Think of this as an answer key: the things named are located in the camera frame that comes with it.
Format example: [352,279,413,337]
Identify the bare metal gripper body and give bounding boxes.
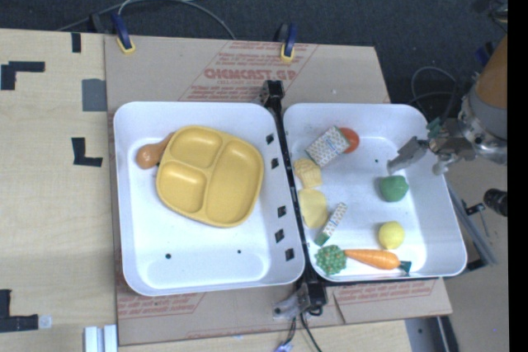
[427,107,509,167]

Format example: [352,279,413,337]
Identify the green toy pepper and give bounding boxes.
[379,175,411,204]

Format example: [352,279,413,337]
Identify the white plastic tray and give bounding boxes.
[112,101,307,298]
[282,102,469,283]

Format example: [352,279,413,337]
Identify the orange-red toy tomato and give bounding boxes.
[337,127,361,155]

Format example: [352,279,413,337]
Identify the yellow toy lemon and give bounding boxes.
[377,220,407,251]

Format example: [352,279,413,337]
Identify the white patterned carton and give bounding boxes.
[304,125,352,169]

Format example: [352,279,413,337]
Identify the yellow toy corn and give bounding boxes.
[293,157,323,190]

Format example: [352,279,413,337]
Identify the small white and green carton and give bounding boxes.
[314,201,349,248]

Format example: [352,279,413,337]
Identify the pale yellow toy potato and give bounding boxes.
[297,188,330,230]

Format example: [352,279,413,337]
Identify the orange toy carrot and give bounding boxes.
[343,248,413,277]

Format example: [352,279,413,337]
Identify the thin black rod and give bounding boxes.
[267,96,321,296]

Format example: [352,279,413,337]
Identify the green toy peas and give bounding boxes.
[313,244,348,277]

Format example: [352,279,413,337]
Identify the yellow divided plate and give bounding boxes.
[154,124,266,229]

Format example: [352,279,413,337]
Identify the brown cardboard board red print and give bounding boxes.
[102,34,455,347]

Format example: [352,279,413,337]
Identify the orange-brown toy drumstick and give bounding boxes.
[135,131,177,171]

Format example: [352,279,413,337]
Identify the black cylinder on white bracket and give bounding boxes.
[482,187,509,218]

